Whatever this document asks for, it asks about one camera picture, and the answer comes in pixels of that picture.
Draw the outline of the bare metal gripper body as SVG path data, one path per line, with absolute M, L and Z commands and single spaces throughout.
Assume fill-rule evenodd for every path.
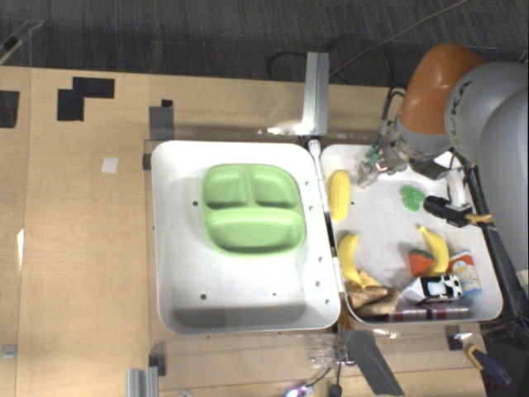
M 412 157 L 412 149 L 401 137 L 384 137 L 380 143 L 380 171 L 386 175 L 394 175 L 405 171 Z

